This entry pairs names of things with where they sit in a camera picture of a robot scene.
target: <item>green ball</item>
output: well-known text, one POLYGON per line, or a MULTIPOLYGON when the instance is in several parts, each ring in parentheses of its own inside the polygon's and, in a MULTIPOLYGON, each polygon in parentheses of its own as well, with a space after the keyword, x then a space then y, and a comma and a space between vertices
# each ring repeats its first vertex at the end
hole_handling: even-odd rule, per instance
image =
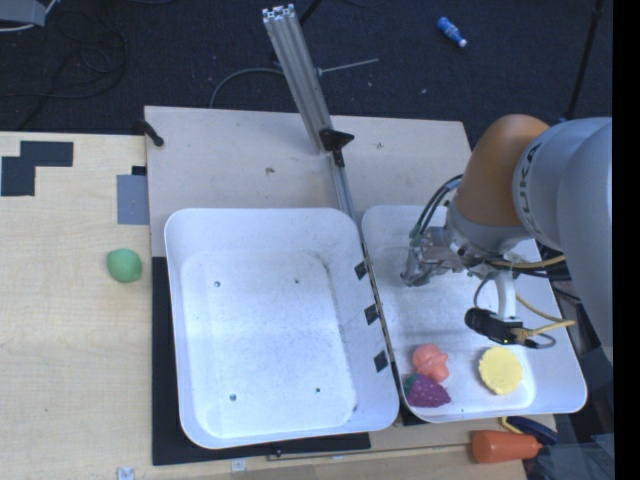
POLYGON ((142 275, 140 257, 131 249, 117 249, 107 255, 107 268, 111 277, 121 283, 137 281, 142 275))

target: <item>white tray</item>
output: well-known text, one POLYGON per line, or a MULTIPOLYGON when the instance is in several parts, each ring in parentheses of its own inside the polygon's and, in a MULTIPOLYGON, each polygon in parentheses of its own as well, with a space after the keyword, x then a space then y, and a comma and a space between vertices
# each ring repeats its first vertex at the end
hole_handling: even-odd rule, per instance
MULTIPOLYGON (((515 391, 496 395, 482 383, 477 365, 487 348, 500 345, 464 323, 466 311, 473 306, 479 280, 464 272, 449 272, 433 276, 424 286, 404 284, 400 273, 405 269, 409 231, 422 209, 421 206, 375 206, 365 213, 362 223, 400 380, 415 373, 411 358, 419 345, 434 343, 449 355, 450 375, 442 386, 451 402, 436 408, 416 408, 408 406, 403 394, 405 405, 416 416, 432 423, 579 410, 586 401, 587 390, 565 328, 549 332, 557 343, 548 349, 508 346, 523 366, 523 379, 515 391)), ((440 207, 433 224, 443 225, 444 218, 444 207, 440 207)), ((533 240, 521 242, 515 250, 529 261, 540 260, 533 240)), ((534 307, 552 316, 561 316, 547 280, 523 275, 516 280, 515 288, 534 307)), ((478 303, 497 311, 498 298, 493 283, 483 288, 478 303)), ((528 328, 551 323, 520 304, 517 316, 528 328)))
POLYGON ((398 392, 353 221, 184 209, 165 226, 180 421, 205 448, 380 430, 398 392))

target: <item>metal rail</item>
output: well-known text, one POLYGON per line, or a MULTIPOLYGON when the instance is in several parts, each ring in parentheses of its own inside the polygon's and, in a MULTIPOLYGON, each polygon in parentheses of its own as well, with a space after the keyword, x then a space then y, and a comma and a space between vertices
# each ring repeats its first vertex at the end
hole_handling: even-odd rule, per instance
POLYGON ((332 132, 334 132, 331 116, 327 110, 318 72, 311 62, 294 6, 289 4, 287 7, 264 9, 262 18, 316 152, 327 154, 340 209, 355 221, 355 211, 341 153, 342 146, 348 142, 348 139, 345 141, 345 134, 341 134, 342 137, 336 137, 333 143, 331 142, 332 132))

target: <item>black clamp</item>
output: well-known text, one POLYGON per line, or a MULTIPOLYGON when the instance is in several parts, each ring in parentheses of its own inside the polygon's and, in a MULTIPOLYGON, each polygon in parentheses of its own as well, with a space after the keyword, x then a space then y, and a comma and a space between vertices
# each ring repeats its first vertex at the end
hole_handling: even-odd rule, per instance
POLYGON ((338 167, 344 167, 342 148, 354 139, 350 133, 339 132, 331 128, 320 130, 320 140, 326 151, 333 153, 333 161, 338 167))
POLYGON ((147 123, 144 119, 139 119, 138 122, 136 123, 139 127, 139 129, 143 132, 143 134, 146 134, 149 136, 149 138, 153 141, 153 143, 160 147, 164 144, 164 139, 162 137, 160 137, 160 135, 158 135, 158 132, 156 132, 153 127, 147 123))

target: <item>yellow lemon slice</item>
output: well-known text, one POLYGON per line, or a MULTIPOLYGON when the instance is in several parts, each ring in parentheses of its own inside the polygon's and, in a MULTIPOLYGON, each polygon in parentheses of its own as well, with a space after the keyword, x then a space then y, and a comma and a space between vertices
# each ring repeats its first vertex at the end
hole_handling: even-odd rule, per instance
POLYGON ((503 347, 491 347, 480 358, 480 378, 498 395, 511 393, 522 380, 522 365, 513 352, 503 347))

